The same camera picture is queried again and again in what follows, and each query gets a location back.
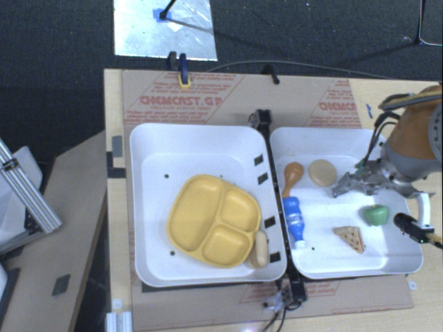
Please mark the black cylinder on white bracket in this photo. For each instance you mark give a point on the black cylinder on white bracket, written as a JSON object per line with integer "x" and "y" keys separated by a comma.
{"x": 405, "y": 223}

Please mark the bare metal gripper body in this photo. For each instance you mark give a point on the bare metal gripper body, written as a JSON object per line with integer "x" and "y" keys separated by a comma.
{"x": 397, "y": 182}

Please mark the green apple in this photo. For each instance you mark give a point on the green apple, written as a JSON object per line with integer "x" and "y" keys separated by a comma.
{"x": 375, "y": 215}

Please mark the thin black rod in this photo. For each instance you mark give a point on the thin black rod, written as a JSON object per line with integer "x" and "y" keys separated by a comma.
{"x": 277, "y": 189}

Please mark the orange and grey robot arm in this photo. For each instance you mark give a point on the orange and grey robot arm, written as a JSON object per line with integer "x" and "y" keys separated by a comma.
{"x": 413, "y": 140}

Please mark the beige round biscuit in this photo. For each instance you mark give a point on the beige round biscuit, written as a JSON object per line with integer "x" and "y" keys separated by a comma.
{"x": 322, "y": 173}

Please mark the blue plastic bottle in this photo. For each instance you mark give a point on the blue plastic bottle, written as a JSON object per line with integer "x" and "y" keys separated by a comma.
{"x": 293, "y": 220}

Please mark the white plastic tray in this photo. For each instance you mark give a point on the white plastic tray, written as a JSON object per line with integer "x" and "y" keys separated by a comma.
{"x": 328, "y": 261}
{"x": 194, "y": 150}

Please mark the yellow divided plate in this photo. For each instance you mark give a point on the yellow divided plate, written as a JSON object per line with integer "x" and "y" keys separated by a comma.
{"x": 207, "y": 216}

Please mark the brown chicken drumstick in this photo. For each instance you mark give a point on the brown chicken drumstick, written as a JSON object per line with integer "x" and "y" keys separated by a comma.
{"x": 293, "y": 178}

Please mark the brown cardboard board red print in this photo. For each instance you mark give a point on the brown cardboard board red print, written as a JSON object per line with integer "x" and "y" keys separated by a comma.
{"x": 221, "y": 99}

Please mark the beige bread roll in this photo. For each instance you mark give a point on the beige bread roll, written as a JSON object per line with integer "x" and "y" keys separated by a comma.
{"x": 259, "y": 251}

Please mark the pizza slice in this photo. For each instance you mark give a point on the pizza slice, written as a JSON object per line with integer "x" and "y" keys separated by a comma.
{"x": 353, "y": 239}

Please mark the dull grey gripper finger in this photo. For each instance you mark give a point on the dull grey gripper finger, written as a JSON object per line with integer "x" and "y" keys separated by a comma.
{"x": 369, "y": 189}
{"x": 342, "y": 185}

